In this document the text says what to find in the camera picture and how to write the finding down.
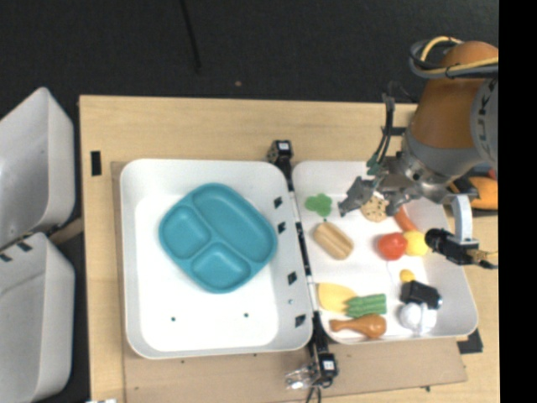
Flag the blue divided plate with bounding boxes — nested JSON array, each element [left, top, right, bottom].
[[158, 182, 279, 296]]

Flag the black box-shaped object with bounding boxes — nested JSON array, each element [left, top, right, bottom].
[[399, 280, 443, 311]]

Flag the pale wood board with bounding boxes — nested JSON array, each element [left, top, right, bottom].
[[77, 94, 499, 403]]

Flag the orange and yellow toy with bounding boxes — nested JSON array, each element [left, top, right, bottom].
[[468, 175, 499, 212]]

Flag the white plastic tray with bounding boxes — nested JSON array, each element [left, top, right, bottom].
[[119, 158, 315, 360], [290, 160, 480, 346]]

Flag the orange toy carrot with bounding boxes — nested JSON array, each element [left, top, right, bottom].
[[394, 206, 419, 233]]

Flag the yellow toy banana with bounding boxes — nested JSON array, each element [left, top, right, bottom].
[[316, 282, 358, 312]]

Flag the thin black and white rod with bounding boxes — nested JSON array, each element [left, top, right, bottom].
[[279, 157, 325, 353]]

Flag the red toy tomato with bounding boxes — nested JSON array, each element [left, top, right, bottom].
[[377, 232, 409, 262]]

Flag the green toy beans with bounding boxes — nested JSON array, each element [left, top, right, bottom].
[[345, 293, 388, 320]]

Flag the tan chocolate chip biscuit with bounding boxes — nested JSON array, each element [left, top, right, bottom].
[[360, 195, 388, 223]]

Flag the yellow toy lemon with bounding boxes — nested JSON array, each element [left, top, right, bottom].
[[403, 229, 430, 258]]

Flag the white crumpled object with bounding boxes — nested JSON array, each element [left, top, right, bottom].
[[398, 302, 439, 336]]

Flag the tan toy hot dog bun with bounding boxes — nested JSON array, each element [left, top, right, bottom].
[[312, 221, 355, 261]]

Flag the black cylinder on white bracket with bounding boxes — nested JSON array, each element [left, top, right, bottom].
[[424, 194, 482, 266]]

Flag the black block with thin wires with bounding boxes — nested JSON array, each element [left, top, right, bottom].
[[310, 349, 339, 388], [267, 139, 295, 164]]

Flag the green toy broccoli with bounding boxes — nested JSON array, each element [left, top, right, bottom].
[[304, 192, 334, 217]]

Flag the brown toy chicken drumstick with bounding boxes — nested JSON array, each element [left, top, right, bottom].
[[328, 313, 388, 340]]

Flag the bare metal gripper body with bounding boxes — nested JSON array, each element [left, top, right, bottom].
[[376, 156, 461, 205]]

